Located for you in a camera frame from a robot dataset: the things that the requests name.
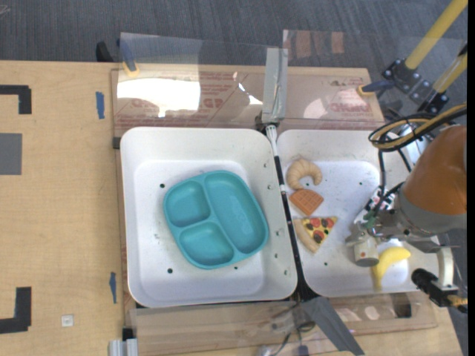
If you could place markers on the toy pizza slice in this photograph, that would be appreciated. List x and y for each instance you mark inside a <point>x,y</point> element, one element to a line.
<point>315,230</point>

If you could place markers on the white plastic tray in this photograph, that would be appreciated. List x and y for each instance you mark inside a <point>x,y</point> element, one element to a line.
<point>148,213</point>
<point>345,184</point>

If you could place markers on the orange toy waffle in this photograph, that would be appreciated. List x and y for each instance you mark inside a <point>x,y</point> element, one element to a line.
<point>306,201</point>

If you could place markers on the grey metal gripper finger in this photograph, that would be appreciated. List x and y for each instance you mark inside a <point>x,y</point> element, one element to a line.
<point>354,238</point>

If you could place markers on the thin black and white rod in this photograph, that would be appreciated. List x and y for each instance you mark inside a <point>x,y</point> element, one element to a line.
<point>286,206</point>

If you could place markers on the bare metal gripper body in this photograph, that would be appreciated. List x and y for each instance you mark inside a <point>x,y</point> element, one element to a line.
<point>384,221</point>

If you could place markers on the blue divided plate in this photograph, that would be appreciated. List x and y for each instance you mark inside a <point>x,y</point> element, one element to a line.
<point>222,206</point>

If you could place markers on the tan toy croissant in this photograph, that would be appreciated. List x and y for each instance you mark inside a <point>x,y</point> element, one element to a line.
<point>298,171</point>

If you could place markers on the black cylinder on white bracket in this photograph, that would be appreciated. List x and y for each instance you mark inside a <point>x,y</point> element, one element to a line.
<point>443,289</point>

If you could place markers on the small white can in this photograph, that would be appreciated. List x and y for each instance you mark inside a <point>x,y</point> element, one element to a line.
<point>365,254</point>

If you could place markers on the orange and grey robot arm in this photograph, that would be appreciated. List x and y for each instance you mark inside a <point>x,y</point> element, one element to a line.
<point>438,176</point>

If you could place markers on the yellow banana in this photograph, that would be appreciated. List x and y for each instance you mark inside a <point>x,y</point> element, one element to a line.
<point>389,258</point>

